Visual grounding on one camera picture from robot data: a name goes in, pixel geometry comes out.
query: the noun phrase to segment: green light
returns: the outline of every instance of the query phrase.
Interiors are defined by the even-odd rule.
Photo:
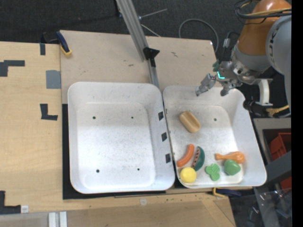
[[[219,79],[225,79],[225,77],[220,76],[220,73],[218,71],[217,71],[217,75],[218,75]]]

